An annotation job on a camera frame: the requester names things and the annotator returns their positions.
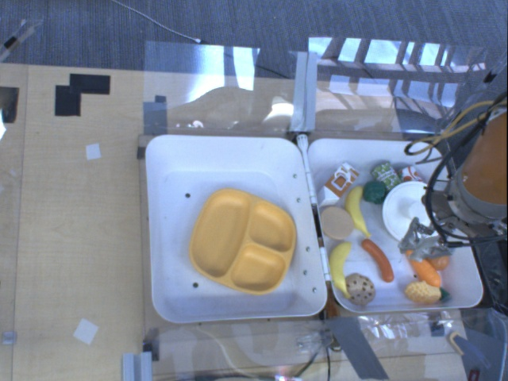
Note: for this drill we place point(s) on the red and white packet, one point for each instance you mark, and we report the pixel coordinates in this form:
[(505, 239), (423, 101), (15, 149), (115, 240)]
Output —
[(410, 173)]

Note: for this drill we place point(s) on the brown dotted cookie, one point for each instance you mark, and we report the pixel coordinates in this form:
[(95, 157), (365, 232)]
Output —
[(360, 290)]

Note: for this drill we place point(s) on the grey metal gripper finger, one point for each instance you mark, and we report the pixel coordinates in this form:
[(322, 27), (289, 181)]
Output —
[(430, 249), (412, 236)]

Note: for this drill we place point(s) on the orange carrot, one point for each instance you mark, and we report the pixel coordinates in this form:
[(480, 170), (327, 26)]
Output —
[(428, 273)]

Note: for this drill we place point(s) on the yellow corn cob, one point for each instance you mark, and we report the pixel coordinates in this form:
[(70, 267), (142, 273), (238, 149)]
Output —
[(421, 292)]

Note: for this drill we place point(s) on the orange and white carton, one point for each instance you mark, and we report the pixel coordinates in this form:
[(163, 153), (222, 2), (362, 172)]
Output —
[(337, 183)]

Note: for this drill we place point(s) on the orange sausage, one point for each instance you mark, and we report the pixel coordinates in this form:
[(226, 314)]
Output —
[(379, 259)]

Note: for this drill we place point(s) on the tan round biscuit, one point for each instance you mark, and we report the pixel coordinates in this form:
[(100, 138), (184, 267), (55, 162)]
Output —
[(336, 222)]

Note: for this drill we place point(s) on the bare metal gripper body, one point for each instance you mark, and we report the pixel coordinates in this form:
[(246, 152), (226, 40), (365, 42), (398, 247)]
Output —
[(444, 212)]

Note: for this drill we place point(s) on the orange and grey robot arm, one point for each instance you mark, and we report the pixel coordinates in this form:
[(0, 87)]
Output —
[(486, 161)]

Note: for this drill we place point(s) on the white plastic tray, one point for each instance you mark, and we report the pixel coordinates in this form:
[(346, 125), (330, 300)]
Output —
[(460, 284), (174, 228)]

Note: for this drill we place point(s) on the green broccoli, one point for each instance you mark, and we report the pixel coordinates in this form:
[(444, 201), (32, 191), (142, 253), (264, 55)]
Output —
[(374, 192)]

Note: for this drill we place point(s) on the white bowl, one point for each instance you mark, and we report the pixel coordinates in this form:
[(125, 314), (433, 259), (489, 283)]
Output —
[(402, 208)]

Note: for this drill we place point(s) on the green patterned can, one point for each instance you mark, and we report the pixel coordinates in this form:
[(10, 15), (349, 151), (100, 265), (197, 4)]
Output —
[(386, 176)]

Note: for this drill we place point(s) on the yellow divided plate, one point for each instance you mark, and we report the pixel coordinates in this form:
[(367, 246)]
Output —
[(222, 232)]

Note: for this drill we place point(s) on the yellow banana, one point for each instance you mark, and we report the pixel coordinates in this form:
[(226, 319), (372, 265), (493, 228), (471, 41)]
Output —
[(338, 264), (356, 208)]

